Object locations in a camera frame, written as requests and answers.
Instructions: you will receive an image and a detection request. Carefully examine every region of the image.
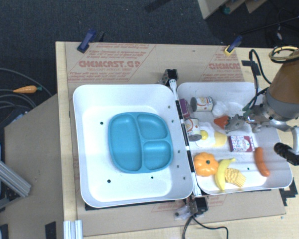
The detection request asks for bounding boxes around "blue divided plate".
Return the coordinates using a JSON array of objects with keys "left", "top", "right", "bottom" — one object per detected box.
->
[{"left": 108, "top": 112, "right": 174, "bottom": 174}]

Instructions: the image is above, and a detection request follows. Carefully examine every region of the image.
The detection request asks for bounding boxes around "purple carton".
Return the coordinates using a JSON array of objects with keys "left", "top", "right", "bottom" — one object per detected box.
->
[{"left": 178, "top": 98, "right": 194, "bottom": 120}]

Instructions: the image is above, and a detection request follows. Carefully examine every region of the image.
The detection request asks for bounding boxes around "orange carrot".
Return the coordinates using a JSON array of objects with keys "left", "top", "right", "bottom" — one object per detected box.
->
[{"left": 12, "top": 85, "right": 43, "bottom": 94}]

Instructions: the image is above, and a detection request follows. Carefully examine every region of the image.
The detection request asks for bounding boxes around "orange sausage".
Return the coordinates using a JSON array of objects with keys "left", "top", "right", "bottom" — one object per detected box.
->
[{"left": 254, "top": 147, "right": 271, "bottom": 177}]

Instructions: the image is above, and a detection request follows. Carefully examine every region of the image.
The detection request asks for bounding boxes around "red and white carton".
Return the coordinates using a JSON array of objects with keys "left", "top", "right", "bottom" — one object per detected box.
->
[{"left": 228, "top": 135, "right": 256, "bottom": 153}]

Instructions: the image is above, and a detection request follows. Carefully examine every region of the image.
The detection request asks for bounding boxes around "pale yellow round toy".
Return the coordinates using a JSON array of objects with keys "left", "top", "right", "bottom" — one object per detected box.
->
[{"left": 212, "top": 131, "right": 228, "bottom": 148}]

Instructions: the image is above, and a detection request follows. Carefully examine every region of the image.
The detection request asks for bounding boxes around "white can with yellow label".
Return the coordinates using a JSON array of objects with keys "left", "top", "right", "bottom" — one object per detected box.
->
[
  {"left": 190, "top": 96, "right": 214, "bottom": 112},
  {"left": 184, "top": 118, "right": 202, "bottom": 142}
]

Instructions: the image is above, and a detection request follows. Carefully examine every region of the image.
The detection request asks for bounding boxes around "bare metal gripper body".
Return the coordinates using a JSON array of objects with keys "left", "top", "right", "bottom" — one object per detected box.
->
[{"left": 235, "top": 101, "right": 275, "bottom": 133}]

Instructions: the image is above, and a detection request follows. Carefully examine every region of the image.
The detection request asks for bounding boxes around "black block with thin wires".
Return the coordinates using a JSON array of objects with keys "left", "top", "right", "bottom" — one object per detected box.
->
[
  {"left": 186, "top": 197, "right": 209, "bottom": 215},
  {"left": 157, "top": 68, "right": 179, "bottom": 86}
]

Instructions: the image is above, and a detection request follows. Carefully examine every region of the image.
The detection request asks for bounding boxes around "orange pumpkin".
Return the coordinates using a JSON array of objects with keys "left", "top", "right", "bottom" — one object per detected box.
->
[{"left": 193, "top": 152, "right": 220, "bottom": 177}]

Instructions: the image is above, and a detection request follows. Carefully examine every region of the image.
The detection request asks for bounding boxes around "thin black and white rod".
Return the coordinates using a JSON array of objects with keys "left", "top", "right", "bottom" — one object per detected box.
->
[{"left": 169, "top": 79, "right": 202, "bottom": 197}]

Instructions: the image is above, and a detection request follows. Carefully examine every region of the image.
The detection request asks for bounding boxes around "red toy strawberry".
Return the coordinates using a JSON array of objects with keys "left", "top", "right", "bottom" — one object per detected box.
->
[{"left": 213, "top": 115, "right": 231, "bottom": 130}]

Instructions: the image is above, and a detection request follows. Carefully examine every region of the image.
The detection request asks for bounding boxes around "white plastic tray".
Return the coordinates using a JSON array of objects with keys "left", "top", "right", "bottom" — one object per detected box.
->
[
  {"left": 176, "top": 82, "right": 294, "bottom": 196},
  {"left": 72, "top": 84, "right": 194, "bottom": 208}
]

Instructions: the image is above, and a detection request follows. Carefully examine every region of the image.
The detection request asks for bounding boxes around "yellow banana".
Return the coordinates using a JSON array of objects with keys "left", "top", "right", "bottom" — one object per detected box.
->
[{"left": 214, "top": 157, "right": 237, "bottom": 191}]

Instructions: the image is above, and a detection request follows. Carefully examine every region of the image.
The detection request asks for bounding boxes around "black cylinder on white bracket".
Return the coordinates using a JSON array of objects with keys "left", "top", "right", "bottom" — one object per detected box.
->
[{"left": 273, "top": 125, "right": 299, "bottom": 166}]

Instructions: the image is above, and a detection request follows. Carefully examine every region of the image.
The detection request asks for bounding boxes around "brown cardboard board red print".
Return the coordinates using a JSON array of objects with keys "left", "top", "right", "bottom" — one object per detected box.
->
[{"left": 64, "top": 42, "right": 287, "bottom": 237}]

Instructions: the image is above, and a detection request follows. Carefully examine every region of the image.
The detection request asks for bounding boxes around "white and yellow fried egg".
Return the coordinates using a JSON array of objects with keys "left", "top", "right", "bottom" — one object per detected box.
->
[{"left": 196, "top": 122, "right": 216, "bottom": 148}]

